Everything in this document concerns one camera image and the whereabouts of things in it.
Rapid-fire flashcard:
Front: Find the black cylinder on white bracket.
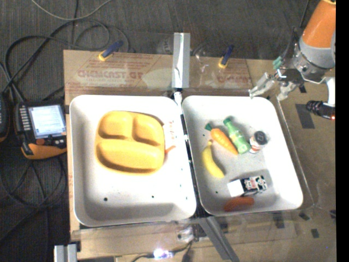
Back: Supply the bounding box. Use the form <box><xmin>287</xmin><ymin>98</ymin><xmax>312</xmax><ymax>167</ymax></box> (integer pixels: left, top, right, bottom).
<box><xmin>305</xmin><ymin>76</ymin><xmax>336</xmax><ymax>121</ymax></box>

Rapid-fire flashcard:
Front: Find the white and black carton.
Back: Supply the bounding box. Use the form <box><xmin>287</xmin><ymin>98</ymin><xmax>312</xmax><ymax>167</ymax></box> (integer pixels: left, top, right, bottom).
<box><xmin>226</xmin><ymin>175</ymin><xmax>268</xmax><ymax>198</ymax></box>

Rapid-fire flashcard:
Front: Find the white plastic tray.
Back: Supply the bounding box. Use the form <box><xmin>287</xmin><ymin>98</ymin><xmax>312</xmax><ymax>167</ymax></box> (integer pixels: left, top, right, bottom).
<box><xmin>69</xmin><ymin>94</ymin><xmax>198</xmax><ymax>228</ymax></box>
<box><xmin>181</xmin><ymin>95</ymin><xmax>304</xmax><ymax>217</ymax></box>

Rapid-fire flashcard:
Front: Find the brown cardboard board red print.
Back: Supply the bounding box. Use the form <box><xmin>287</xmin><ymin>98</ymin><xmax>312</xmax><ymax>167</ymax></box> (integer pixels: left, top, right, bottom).
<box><xmin>63</xmin><ymin>49</ymin><xmax>314</xmax><ymax>239</ymax></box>

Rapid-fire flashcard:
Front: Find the yellow divided plate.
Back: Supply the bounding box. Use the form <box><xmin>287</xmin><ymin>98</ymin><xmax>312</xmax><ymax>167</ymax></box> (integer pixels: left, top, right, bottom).
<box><xmin>94</xmin><ymin>110</ymin><xmax>166</xmax><ymax>175</ymax></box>

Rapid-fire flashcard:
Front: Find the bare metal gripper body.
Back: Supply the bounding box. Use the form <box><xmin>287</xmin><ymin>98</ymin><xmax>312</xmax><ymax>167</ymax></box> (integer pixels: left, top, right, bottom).
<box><xmin>273</xmin><ymin>46</ymin><xmax>329</xmax><ymax>85</ymax></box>

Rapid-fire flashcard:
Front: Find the red sausage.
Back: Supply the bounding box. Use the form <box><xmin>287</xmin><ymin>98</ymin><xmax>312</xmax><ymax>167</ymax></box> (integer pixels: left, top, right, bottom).
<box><xmin>223</xmin><ymin>196</ymin><xmax>255</xmax><ymax>212</ymax></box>

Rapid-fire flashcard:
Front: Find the orange carrot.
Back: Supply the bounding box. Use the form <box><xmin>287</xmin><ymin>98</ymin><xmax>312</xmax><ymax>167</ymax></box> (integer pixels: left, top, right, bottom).
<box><xmin>204</xmin><ymin>123</ymin><xmax>239</xmax><ymax>156</ymax></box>

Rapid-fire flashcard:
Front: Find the white and red can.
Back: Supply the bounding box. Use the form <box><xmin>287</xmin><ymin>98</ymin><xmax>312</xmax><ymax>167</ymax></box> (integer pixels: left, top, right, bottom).
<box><xmin>249</xmin><ymin>130</ymin><xmax>269</xmax><ymax>154</ymax></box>

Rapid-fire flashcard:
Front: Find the green bottle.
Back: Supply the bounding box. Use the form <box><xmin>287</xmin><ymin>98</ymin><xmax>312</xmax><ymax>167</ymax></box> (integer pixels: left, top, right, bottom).
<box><xmin>222</xmin><ymin>116</ymin><xmax>251</xmax><ymax>155</ymax></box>

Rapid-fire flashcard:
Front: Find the yellow banana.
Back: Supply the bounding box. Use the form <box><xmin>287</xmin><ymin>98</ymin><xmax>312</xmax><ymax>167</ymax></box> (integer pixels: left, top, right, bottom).
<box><xmin>201</xmin><ymin>140</ymin><xmax>225</xmax><ymax>179</ymax></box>

